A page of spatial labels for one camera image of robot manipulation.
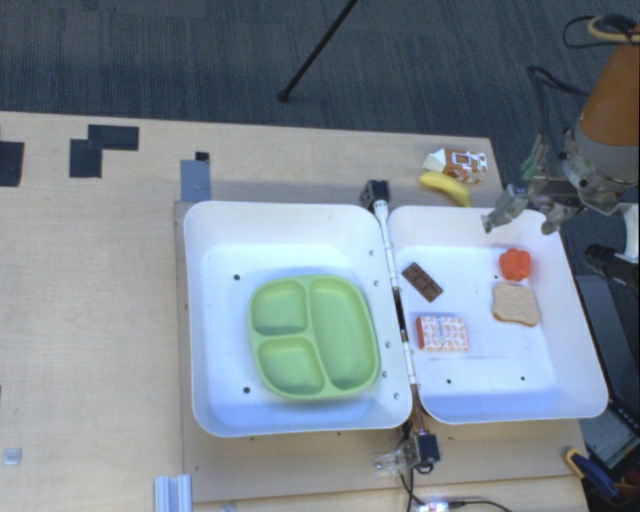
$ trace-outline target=green plate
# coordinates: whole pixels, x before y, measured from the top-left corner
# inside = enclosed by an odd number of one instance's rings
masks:
[[[249,334],[262,380],[289,398],[359,391],[380,366],[364,297],[335,276],[289,277],[260,286],[249,302]]]

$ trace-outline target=bread slice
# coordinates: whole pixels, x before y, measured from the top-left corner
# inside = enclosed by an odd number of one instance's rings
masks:
[[[498,283],[493,288],[493,316],[503,322],[519,322],[533,327],[540,322],[533,290],[524,286]]]

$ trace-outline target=white tray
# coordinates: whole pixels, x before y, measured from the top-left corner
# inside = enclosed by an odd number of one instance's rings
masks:
[[[416,261],[444,289],[429,304],[401,278],[423,405],[447,423],[597,415],[606,406],[606,385],[559,236],[541,235],[541,216],[534,212],[486,235],[480,221],[486,211],[403,207],[390,217],[398,270]],[[210,201],[189,210],[184,229],[193,409],[202,428],[240,437],[387,429],[408,418],[408,377],[373,215],[347,205]],[[491,316],[497,261],[507,247],[532,254],[527,284],[540,307],[536,327]],[[292,401],[260,379],[247,327],[249,297],[269,280],[309,273],[349,279],[367,301],[380,374],[359,393]],[[465,317],[468,353],[417,350],[414,319],[429,312]]]
[[[429,303],[400,278],[425,409],[445,423],[597,416],[607,387],[559,234],[543,235],[544,216],[527,210],[487,235],[480,215],[489,211],[405,206],[389,219],[398,271],[415,261],[444,290]],[[520,284],[535,293],[535,327],[491,314],[493,287],[504,282],[498,259],[510,247],[531,254]],[[418,350],[415,319],[425,313],[464,317],[469,350]]]
[[[193,410],[202,428],[236,437],[387,429],[407,418],[411,396],[398,320],[380,228],[369,212],[210,201],[192,207],[184,223]],[[363,293],[380,375],[365,390],[338,399],[283,398],[262,382],[253,360],[249,297],[272,279],[325,273],[349,279]]]

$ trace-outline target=yellow banana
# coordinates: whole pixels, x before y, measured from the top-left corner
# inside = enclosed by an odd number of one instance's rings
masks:
[[[445,192],[460,206],[471,206],[471,196],[467,187],[451,176],[441,172],[428,171],[420,176],[418,181],[427,187]]]

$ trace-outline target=food package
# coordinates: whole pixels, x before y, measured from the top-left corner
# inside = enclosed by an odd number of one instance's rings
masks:
[[[463,183],[475,183],[484,178],[487,172],[487,155],[443,148],[429,154],[422,167],[427,171],[441,172]]]
[[[419,316],[416,319],[418,346],[424,350],[468,350],[469,337],[464,318]]]

